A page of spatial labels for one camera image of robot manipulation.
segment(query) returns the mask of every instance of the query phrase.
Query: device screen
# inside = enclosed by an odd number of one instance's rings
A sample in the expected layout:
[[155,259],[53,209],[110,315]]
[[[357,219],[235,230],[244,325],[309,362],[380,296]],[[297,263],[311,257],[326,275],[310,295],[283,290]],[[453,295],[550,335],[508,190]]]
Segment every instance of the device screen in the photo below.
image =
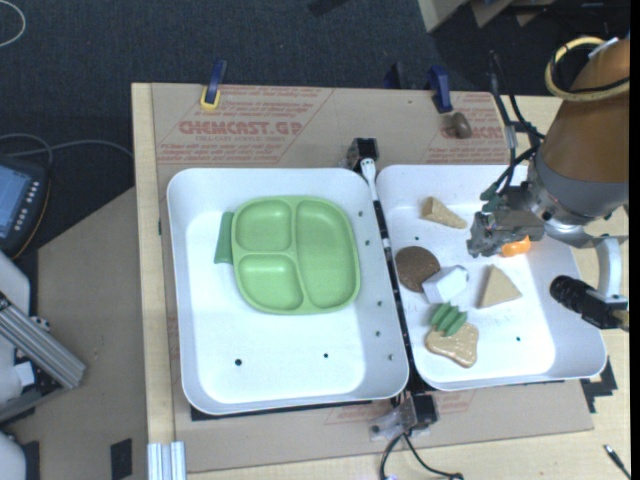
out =
[[0,165],[0,238],[7,238],[31,176]]

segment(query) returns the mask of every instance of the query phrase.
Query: yellow cable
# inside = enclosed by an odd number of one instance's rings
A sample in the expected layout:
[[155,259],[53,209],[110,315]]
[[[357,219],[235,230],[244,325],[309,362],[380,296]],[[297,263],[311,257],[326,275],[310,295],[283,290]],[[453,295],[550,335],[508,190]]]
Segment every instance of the yellow cable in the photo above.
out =
[[560,62],[560,60],[565,55],[567,55],[571,50],[585,44],[591,45],[591,46],[593,45],[598,46],[603,43],[604,41],[599,37],[580,37],[578,39],[574,39],[573,41],[569,41],[562,47],[558,48],[556,53],[553,55],[553,58],[547,63],[547,67],[544,71],[544,81],[547,86],[547,89],[549,89],[549,92],[551,92],[551,94],[557,96],[558,98],[562,98],[563,100],[584,102],[584,101],[599,101],[606,98],[610,98],[612,96],[616,96],[625,91],[628,91],[629,80],[627,80],[626,82],[620,85],[616,85],[615,87],[611,87],[609,89],[604,89],[601,91],[579,92],[579,93],[563,91],[553,81],[553,66],[558,64],[558,62]]

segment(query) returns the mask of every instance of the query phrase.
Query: orange object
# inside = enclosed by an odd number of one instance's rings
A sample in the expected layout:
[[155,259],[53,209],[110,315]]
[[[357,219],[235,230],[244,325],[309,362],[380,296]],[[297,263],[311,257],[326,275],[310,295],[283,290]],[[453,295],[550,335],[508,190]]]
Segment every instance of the orange object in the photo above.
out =
[[516,254],[528,252],[529,249],[531,249],[531,240],[529,240],[529,236],[527,235],[519,242],[511,242],[509,244],[504,244],[502,246],[502,255],[515,256]]

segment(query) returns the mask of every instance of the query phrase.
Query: green plate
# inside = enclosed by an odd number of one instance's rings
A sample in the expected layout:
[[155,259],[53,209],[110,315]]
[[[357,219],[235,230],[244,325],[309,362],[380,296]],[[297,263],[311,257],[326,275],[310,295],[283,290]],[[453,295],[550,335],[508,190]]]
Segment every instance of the green plate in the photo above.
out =
[[351,224],[326,199],[265,197],[243,204],[231,221],[231,257],[245,300],[269,313],[335,311],[360,289]]

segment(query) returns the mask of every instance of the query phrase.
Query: black floor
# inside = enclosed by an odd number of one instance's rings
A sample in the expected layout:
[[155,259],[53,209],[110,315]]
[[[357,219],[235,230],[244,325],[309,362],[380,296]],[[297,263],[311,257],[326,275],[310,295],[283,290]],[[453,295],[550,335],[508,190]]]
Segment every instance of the black floor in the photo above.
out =
[[[630,30],[630,0],[560,0],[525,27],[505,12],[482,29],[467,5],[432,34],[417,0],[7,1],[22,9],[27,28],[0,48],[0,136],[127,149],[131,83],[206,83],[216,56],[229,61],[227,83],[382,87],[400,61],[410,88],[421,89],[429,67],[440,64],[452,89],[486,90],[495,50],[513,91],[540,95],[544,66],[562,42]],[[0,43],[18,27],[17,14],[0,5]],[[5,153],[26,147],[27,139],[0,142]],[[48,211],[30,251],[133,182],[132,161],[119,150],[57,150]]]

